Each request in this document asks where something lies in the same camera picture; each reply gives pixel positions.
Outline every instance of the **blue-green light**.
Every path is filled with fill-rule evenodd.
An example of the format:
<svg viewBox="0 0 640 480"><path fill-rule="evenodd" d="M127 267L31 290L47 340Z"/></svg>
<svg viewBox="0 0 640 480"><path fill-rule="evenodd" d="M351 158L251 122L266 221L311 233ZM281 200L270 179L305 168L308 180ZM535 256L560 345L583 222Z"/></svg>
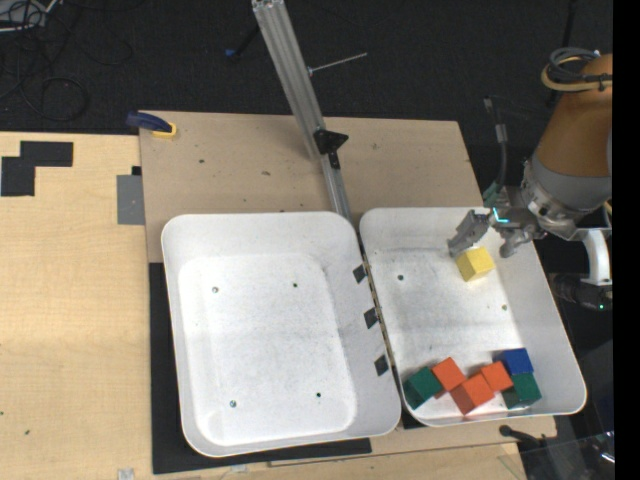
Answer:
<svg viewBox="0 0 640 480"><path fill-rule="evenodd" d="M502 222L502 223L509 222L509 219L501 219L501 218L498 216L498 210L496 210L496 207L495 207L495 206L493 207L493 215L494 215L494 217L496 218L496 221L498 221L498 222Z"/></svg>

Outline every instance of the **black floor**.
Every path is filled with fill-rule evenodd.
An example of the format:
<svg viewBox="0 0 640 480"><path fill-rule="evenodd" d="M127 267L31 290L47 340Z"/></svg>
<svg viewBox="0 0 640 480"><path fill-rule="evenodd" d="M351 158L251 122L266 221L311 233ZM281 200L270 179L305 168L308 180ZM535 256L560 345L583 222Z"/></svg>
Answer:
<svg viewBox="0 0 640 480"><path fill-rule="evenodd" d="M481 189L499 165L483 98L502 110L507 183L519 184L553 110L540 72L567 25L568 46L613 49L613 0L285 1L310 67L367 53L314 74L325 116L457 121ZM260 35L228 57L255 29L250 2L65 0L46 14L31 4L41 25L26 30L0 14L0 129L126 134L141 109L290 114ZM545 270L586 268L574 245L539 243ZM612 313L559 309L579 360L612 340Z"/></svg>

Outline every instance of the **blue clamp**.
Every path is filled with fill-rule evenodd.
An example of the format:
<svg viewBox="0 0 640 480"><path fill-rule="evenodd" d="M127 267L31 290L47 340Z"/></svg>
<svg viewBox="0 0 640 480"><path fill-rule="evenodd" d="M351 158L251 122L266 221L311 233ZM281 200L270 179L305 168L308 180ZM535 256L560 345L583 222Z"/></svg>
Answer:
<svg viewBox="0 0 640 480"><path fill-rule="evenodd" d="M176 125L157 116L132 110L127 115L128 126L151 130L156 137L172 137L176 133Z"/></svg>

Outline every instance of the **toy block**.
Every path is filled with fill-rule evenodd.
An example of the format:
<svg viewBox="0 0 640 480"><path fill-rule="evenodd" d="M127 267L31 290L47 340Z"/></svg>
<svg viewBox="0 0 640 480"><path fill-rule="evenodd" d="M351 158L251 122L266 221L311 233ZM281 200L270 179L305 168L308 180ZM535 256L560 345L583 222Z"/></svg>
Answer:
<svg viewBox="0 0 640 480"><path fill-rule="evenodd" d="M467 249L456 258L456 265L462 274L462 279L469 282L483 277L496 268L493 259L484 247Z"/></svg>
<svg viewBox="0 0 640 480"><path fill-rule="evenodd" d="M513 380L511 380L511 376L502 361L495 361L494 363L482 366L480 373L484 375L487 384L489 384L493 391L504 391L513 386Z"/></svg>
<svg viewBox="0 0 640 480"><path fill-rule="evenodd" d="M533 365L526 348L503 350L493 359L494 361L502 361L509 375L533 373Z"/></svg>
<svg viewBox="0 0 640 480"><path fill-rule="evenodd" d="M502 398L508 409L528 407L542 398L540 388L533 373L512 375L513 387L502 392Z"/></svg>
<svg viewBox="0 0 640 480"><path fill-rule="evenodd" d="M495 396L481 373L472 375L462 384L453 388L450 393L462 414L471 412Z"/></svg>
<svg viewBox="0 0 640 480"><path fill-rule="evenodd" d="M451 357L447 357L444 361L440 361L437 365L431 368L431 371L446 391L451 391L467 379L464 373L462 373L462 370L458 367L458 364Z"/></svg>
<svg viewBox="0 0 640 480"><path fill-rule="evenodd" d="M429 368L422 368L402 383L402 390L409 406L415 409L441 391L442 384Z"/></svg>

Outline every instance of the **blue handle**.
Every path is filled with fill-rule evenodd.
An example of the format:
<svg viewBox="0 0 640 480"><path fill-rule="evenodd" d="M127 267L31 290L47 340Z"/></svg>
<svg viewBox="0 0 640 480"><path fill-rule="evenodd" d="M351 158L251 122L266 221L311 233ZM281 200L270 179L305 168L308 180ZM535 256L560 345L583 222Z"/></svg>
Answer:
<svg viewBox="0 0 640 480"><path fill-rule="evenodd" d="M145 130L162 132L170 132L172 130L171 125L164 119L144 112L136 112L135 110L129 112L126 123L128 126L144 128Z"/></svg>

